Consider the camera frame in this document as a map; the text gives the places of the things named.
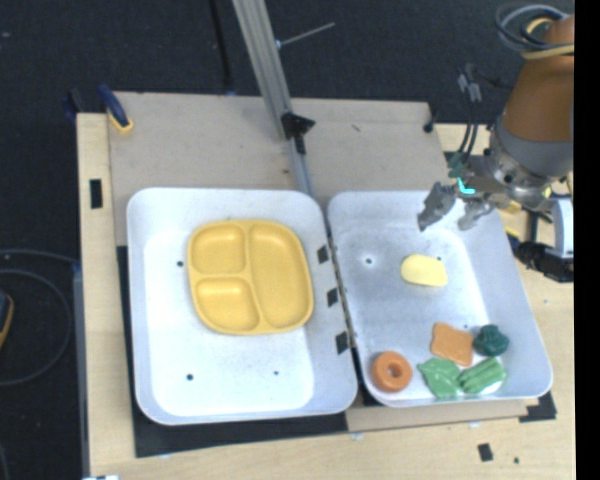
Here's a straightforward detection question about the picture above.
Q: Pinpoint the brown cardboard board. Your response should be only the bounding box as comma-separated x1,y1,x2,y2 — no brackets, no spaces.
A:
106,91,542,433

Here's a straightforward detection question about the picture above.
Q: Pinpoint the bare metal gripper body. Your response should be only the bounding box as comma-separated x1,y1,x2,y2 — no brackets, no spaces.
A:
460,152,557,214

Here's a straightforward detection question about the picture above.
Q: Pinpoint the green toy lettuce leaf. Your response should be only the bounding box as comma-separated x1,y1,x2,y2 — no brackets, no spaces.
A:
416,357,463,400

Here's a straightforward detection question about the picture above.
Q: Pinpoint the green toy bean pod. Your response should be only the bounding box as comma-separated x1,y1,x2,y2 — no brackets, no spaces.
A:
456,356,508,396

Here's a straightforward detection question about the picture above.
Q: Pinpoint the orange toy bread slice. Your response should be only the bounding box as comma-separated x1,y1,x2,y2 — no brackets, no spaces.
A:
430,321,477,368

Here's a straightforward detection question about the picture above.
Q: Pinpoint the dark green toy broccoli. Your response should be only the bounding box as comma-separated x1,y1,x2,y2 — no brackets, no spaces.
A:
472,323,511,358

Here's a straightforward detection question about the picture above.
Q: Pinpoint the white plastic tray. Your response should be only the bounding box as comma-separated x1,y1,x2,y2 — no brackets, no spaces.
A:
125,186,359,426
325,190,555,410

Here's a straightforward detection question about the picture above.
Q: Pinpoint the yellow oval toy food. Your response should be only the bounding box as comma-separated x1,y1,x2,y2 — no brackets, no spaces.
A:
400,253,450,288

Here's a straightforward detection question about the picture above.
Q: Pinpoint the black cylinder on white bracket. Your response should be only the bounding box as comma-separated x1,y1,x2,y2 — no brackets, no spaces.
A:
515,195,576,283

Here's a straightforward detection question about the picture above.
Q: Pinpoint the orange toy doughnut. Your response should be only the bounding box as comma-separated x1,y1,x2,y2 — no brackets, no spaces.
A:
370,350,414,395

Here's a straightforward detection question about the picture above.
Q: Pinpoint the yellow divided plate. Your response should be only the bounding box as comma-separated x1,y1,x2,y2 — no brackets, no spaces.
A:
185,218,316,337

